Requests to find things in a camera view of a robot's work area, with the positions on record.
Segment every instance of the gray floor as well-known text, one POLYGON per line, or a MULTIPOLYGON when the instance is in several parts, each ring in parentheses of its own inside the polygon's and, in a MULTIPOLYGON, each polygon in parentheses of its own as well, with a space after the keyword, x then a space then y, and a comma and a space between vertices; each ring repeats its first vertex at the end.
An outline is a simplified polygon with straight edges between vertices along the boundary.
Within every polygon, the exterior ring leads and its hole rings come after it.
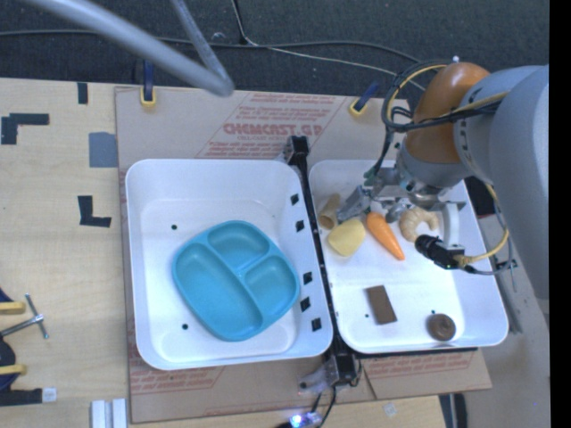
MULTIPOLYGON (((484 236, 496 243, 495 217, 480 219, 484 236)), ((483 349, 492 388, 464 394, 469 428, 547 428, 551 426, 550 332, 524 269, 501 277, 506 305, 513 309, 514 331, 495 347, 483 349)))

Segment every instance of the yellow cable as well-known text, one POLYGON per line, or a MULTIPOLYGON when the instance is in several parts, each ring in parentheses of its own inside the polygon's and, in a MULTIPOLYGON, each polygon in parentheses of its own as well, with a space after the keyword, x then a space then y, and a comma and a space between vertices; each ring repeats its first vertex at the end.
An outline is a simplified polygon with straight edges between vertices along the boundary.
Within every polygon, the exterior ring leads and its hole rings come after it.
MULTIPOLYGON (((479 106, 485 106, 486 104, 497 102, 497 101, 501 100, 503 97, 505 97, 507 94, 509 94, 509 91, 500 92, 499 94, 487 96, 487 97, 483 98, 482 100, 476 100, 475 102, 465 104, 464 106, 460 106, 459 108, 455 109, 451 114, 453 114, 455 112, 463 112, 463 111, 473 110, 474 108, 478 108, 479 106)), ((446 116, 448 116, 448 114, 443 114, 440 117, 443 118, 446 116)))
MULTIPOLYGON (((493 201, 495 203, 497 203, 498 197, 497 197, 495 191, 493 190, 492 186, 489 184, 486 184, 485 187, 486 187, 486 189, 488 189, 488 192, 492 196, 493 201)), ((498 253, 498 251, 500 251, 500 249, 505 245, 508 238, 509 238, 509 230, 507 227, 504 227, 503 236, 501 237, 500 241, 495 245, 495 247, 493 249, 491 249, 490 251, 483 253, 481 255, 475 255, 475 256, 456 255, 454 257, 454 259, 456 259, 458 261, 458 263, 461 267, 465 267, 466 265, 469 265, 471 263, 475 263, 481 259, 486 259, 486 258, 491 257, 492 255, 495 255, 496 253, 498 253)))
POLYGON ((387 101, 388 101, 388 102, 387 102, 387 106, 386 106, 386 117, 387 117, 388 119, 391 118, 391 109, 393 108, 393 101, 394 101, 394 99, 396 98, 396 95, 399 94, 399 91, 401 91, 402 88, 403 88, 409 81, 411 81, 411 80, 414 79, 416 76, 418 76, 418 75, 420 75, 420 74, 422 74, 422 73, 425 73, 425 72, 427 72, 427 71, 430 71, 430 70, 438 70, 438 69, 440 69, 440 68, 444 68, 444 67, 447 67, 447 66, 448 66, 447 63, 430 65, 429 67, 422 68, 422 69, 420 69, 420 70, 418 70, 418 71, 415 71, 414 73, 411 73, 410 75, 408 75, 408 76, 399 84, 399 87, 394 91, 394 93, 393 93, 390 97, 387 98, 387 101))

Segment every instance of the yellow cheese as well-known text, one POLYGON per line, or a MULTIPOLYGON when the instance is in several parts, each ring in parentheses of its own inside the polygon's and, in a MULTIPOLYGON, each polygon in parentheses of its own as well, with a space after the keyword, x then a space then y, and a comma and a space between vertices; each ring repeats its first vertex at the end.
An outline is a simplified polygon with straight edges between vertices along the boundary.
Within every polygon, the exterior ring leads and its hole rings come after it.
POLYGON ((337 253, 349 257, 359 249, 365 234, 363 223, 358 218, 350 218, 331 230, 327 242, 337 253))

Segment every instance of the black cable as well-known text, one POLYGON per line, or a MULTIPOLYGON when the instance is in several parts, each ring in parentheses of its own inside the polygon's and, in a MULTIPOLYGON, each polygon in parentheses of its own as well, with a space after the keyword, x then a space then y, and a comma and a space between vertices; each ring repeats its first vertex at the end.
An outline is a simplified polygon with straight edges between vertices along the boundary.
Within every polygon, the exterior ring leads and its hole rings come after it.
POLYGON ((381 155, 379 156, 378 160, 375 162, 375 165, 373 165, 373 168, 368 172, 366 177, 368 177, 370 174, 372 174, 373 176, 377 175, 378 171, 381 169, 381 166, 383 165, 383 161, 385 160, 386 154, 389 152, 389 149, 391 148, 393 140, 394 140, 394 132, 390 128, 388 128, 385 132, 385 140, 383 141, 383 149, 381 151, 381 155))
POLYGON ((468 408, 466 399, 461 393, 454 393, 454 407, 456 409, 456 426, 457 428, 468 428, 468 408))
POLYGON ((238 24, 238 29, 240 30, 240 43, 243 45, 255 45, 255 43, 245 34, 244 24, 242 22, 242 14, 240 13, 240 8, 238 7, 238 0, 230 0, 230 3, 234 8, 234 15, 236 16, 236 22, 238 24))
POLYGON ((333 386, 333 396, 331 397, 331 402, 329 403, 329 407, 327 408, 327 412, 323 415, 323 418, 321 419, 321 424, 319 425, 319 427, 323 426, 323 424, 325 423, 325 421, 329 417, 329 413, 331 412, 331 409, 333 408, 333 405, 335 404, 336 399, 337 399, 337 388, 335 386, 333 386))
POLYGON ((357 369, 357 376, 355 377, 355 379, 352 382, 349 383, 349 385, 351 387, 357 387, 359 385, 360 377, 362 374, 363 374, 363 364, 359 360, 359 369, 357 369))
POLYGON ((404 125, 392 124, 392 126, 398 128, 395 131, 406 132, 412 129, 417 128, 427 128, 427 127, 434 127, 437 125, 447 124, 451 122, 455 122, 461 119, 467 119, 474 116, 479 116, 482 114, 494 114, 498 110, 498 106, 500 106, 501 100, 496 100, 491 103, 487 103, 480 107, 474 108, 472 110, 464 110, 464 111, 451 111, 448 114, 433 118, 433 119, 422 119, 418 123, 410 123, 404 125))
POLYGON ((476 269, 476 268, 472 267, 471 265, 466 265, 462 269, 464 271, 466 271, 467 273, 472 274, 472 275, 496 276, 498 274, 503 273, 504 271, 506 271, 508 269, 512 269, 513 264, 514 264, 513 262, 514 262, 514 260, 513 260, 513 247, 511 244, 511 239, 508 239, 508 259, 500 267, 497 267, 497 268, 493 269, 492 271, 485 271, 482 269, 476 269))
POLYGON ((411 118, 412 111, 407 108, 403 108, 402 106, 394 106, 391 109, 391 119, 394 120, 394 116, 397 115, 404 116, 405 118, 411 118))
POLYGON ((385 124, 386 128, 393 129, 394 131, 401 131, 403 127, 403 125, 395 124, 394 121, 389 118, 388 111, 389 106, 393 104, 394 98, 404 88, 404 86, 406 86, 407 82, 409 82, 412 78, 414 78, 422 71, 436 70, 440 67, 448 65, 449 63, 450 61, 442 60, 418 62, 396 75, 393 83, 386 93, 385 99, 383 101, 383 106, 381 107, 381 120, 385 124))
POLYGON ((311 408, 310 412, 315 412, 316 410, 318 410, 318 406, 319 406, 319 401, 321 400, 321 395, 323 394, 323 392, 321 392, 317 399, 315 400, 315 402, 313 403, 313 407, 311 408))
MULTIPOLYGON (((91 30, 82 29, 31 29, 31 30, 6 30, 0 32, 0 37, 49 37, 49 36, 64 36, 64 35, 83 35, 83 36, 99 36, 96 32, 91 30)), ((178 45, 191 45, 192 43, 187 39, 174 38, 174 37, 156 37, 165 43, 172 43, 178 45)), ((295 48, 295 47, 319 47, 319 46, 357 46, 376 49, 389 54, 397 55, 405 60, 418 62, 418 59, 408 55, 397 49, 379 45, 376 43, 369 43, 367 41, 357 40, 341 40, 341 39, 327 39, 320 41, 301 41, 293 43, 271 43, 266 45, 233 45, 227 43, 209 43, 211 47, 219 49, 271 49, 271 48, 295 48)))

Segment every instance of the cardboard sheet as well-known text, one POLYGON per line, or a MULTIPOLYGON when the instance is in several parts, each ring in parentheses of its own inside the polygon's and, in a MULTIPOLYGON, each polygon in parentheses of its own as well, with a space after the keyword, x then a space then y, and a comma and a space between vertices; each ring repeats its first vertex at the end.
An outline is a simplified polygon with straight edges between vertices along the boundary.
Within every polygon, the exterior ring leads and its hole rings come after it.
MULTIPOLYGON (((124 178, 151 158, 279 159, 289 136, 305 135, 310 165, 325 159, 371 160, 384 137, 373 99, 358 118, 348 112, 356 97, 236 91, 218 98, 197 89, 156 89, 156 105, 140 103, 138 87, 115 93, 123 258, 128 319, 128 369, 132 423, 310 407, 316 395, 298 392, 298 379, 321 358, 176 372, 151 368, 135 344, 124 178)), ((393 149, 387 155, 391 159, 393 149)), ((393 399, 491 386, 479 350, 423 353, 363 360, 357 387, 337 402, 393 399)), ((327 398, 321 403, 327 404, 327 398)))

